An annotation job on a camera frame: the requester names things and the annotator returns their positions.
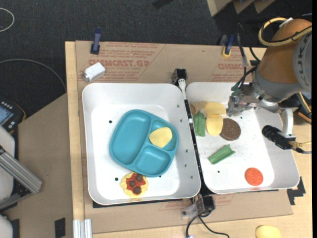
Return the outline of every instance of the black cable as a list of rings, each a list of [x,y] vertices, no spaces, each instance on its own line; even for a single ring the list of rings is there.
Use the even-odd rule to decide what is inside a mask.
[[[229,236],[228,234],[226,234],[226,233],[220,233],[220,232],[215,232],[215,231],[211,230],[211,229],[205,224],[205,222],[203,221],[202,218],[205,218],[205,217],[209,216],[210,214],[211,214],[211,211],[208,211],[208,212],[205,213],[205,214],[204,214],[204,213],[201,213],[201,214],[196,215],[196,216],[187,224],[187,227],[186,227],[186,238],[189,238],[189,237],[190,237],[190,236],[189,236],[189,233],[188,233],[189,227],[190,227],[190,225],[192,224],[192,222],[193,222],[197,217],[200,219],[200,221],[204,224],[204,226],[205,226],[210,232],[212,232],[212,233],[214,233],[214,234],[216,234],[216,235],[227,236],[228,238],[230,238],[230,236]]]
[[[242,63],[243,63],[243,77],[241,78],[241,84],[239,86],[239,88],[242,87],[242,85],[244,84],[244,80],[246,78],[246,73],[247,73],[247,61],[246,61],[246,55],[244,54],[244,50],[242,48],[242,45],[241,45],[241,39],[240,39],[240,34],[237,33],[237,41],[238,41],[238,46],[239,46],[239,49],[240,49],[240,53],[241,53],[241,56],[242,56]]]
[[[309,109],[307,108],[307,104],[305,105],[305,103],[303,102],[303,99],[300,97],[300,94],[299,94],[299,93],[296,93],[296,97],[297,97],[297,99],[299,100],[299,102],[301,103],[301,106],[303,107],[303,109],[306,111],[307,116],[308,116],[310,119],[312,119],[312,112],[311,112],[311,110],[309,110]]]
[[[187,224],[187,227],[186,227],[186,238],[189,237],[189,234],[188,234],[188,230],[189,230],[189,227],[190,225],[192,224],[192,222],[199,216],[199,214],[197,216],[195,216],[194,218],[192,218],[192,220]]]
[[[35,64],[38,64],[40,66],[43,66],[44,68],[50,70],[59,80],[60,82],[62,83],[64,89],[65,89],[65,92],[67,92],[67,88],[66,88],[66,85],[64,84],[63,80],[61,79],[61,77],[50,67],[48,67],[47,65],[41,63],[41,62],[38,62],[38,61],[34,61],[34,60],[30,60],[30,59],[8,59],[8,60],[3,60],[3,61],[0,61],[0,64],[3,64],[3,63],[7,63],[7,62],[13,62],[13,61],[26,61],[26,62],[31,62],[31,63],[35,63]]]
[[[304,153],[304,154],[310,154],[310,153],[312,153],[312,151],[304,151],[302,148],[299,148],[299,147],[297,147],[297,148],[295,149],[295,151],[298,152],[298,153]]]
[[[230,238],[229,235],[225,234],[225,233],[220,233],[220,232],[215,232],[213,230],[211,230],[206,224],[205,222],[202,220],[202,218],[200,216],[198,216],[198,218],[200,219],[200,221],[204,224],[204,226],[212,233],[216,234],[216,235],[222,235],[222,236],[227,236],[228,238]]]
[[[262,27],[261,27],[261,37],[262,37],[262,39],[263,39],[263,32],[264,32],[264,25],[265,24],[263,24],[262,25]],[[308,30],[309,28],[312,28],[312,26],[308,26],[308,27],[306,27],[306,28],[304,28],[303,30],[301,30],[301,31],[299,31],[299,32],[296,32],[295,34],[293,34],[292,36],[290,36],[290,37],[287,37],[287,38],[284,38],[284,39],[281,39],[281,40],[276,40],[276,41],[266,41],[267,43],[279,43],[279,42],[284,42],[284,41],[287,41],[287,40],[290,40],[290,39],[292,39],[293,41],[296,41],[296,40],[294,40],[293,38],[296,36],[296,35],[298,35],[298,34],[301,34],[302,32],[304,32],[304,31],[306,31],[306,30]]]
[[[252,69],[249,69],[249,70],[240,78],[240,80],[237,82],[237,85],[239,86],[240,89],[241,89],[241,87],[243,86],[243,83],[244,83],[246,77],[247,77],[250,73],[256,71],[257,68],[258,68],[258,66],[255,66],[255,67],[253,67]]]
[[[251,47],[249,38],[248,38],[248,36],[247,36],[247,34],[246,34],[246,32],[245,32],[245,30],[244,30],[244,28],[243,28],[243,26],[242,26],[241,23],[238,23],[238,24],[237,24],[237,33],[239,33],[239,29],[242,30],[242,33],[243,33],[243,35],[244,35],[244,38],[245,38],[246,41],[247,41],[247,45],[248,45],[248,47],[249,47],[249,50],[250,50],[252,56],[254,57],[255,60],[257,60],[258,62],[260,62],[261,60],[260,60],[260,59],[256,56],[256,54],[254,53],[254,51],[253,51],[253,49],[252,49],[252,47]]]

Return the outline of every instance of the black connector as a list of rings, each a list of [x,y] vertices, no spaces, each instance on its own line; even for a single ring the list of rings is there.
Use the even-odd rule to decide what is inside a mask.
[[[179,79],[187,79],[187,71],[186,69],[175,69],[172,75],[172,83],[178,86]]]
[[[262,134],[268,140],[274,142],[278,147],[283,150],[291,149],[292,145],[289,144],[289,141],[295,141],[295,137],[285,137],[280,134],[280,130],[270,125],[266,125],[262,129]]]
[[[212,196],[203,196],[203,202],[205,206],[205,210],[208,212],[212,212],[215,209],[214,201]]]

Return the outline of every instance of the blue clamp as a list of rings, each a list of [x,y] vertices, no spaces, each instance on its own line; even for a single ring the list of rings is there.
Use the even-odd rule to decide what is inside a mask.
[[[96,28],[95,29],[95,35],[94,35],[94,43],[91,45],[90,53],[98,55],[99,54],[99,41],[101,38],[101,28]]]
[[[225,58],[229,58],[231,55],[231,47],[233,44],[234,35],[230,34],[226,46],[224,46],[222,51],[222,56]]]

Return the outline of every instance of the black clamp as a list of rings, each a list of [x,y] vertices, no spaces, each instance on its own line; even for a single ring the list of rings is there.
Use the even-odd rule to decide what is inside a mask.
[[[95,35],[94,35],[94,43],[92,43],[91,45],[91,49],[90,49],[90,53],[94,54],[94,55],[98,55],[99,54],[99,41],[101,38],[101,28],[96,28],[95,29]]]
[[[231,48],[234,41],[234,35],[230,34],[227,36],[226,34],[223,34],[220,39],[217,41],[217,45],[223,46],[222,49],[222,56],[224,58],[229,58],[231,55]]]

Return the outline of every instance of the yellow egg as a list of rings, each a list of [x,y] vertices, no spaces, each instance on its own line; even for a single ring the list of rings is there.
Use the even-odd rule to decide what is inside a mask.
[[[256,229],[257,238],[281,238],[281,232],[274,226],[259,226]]]

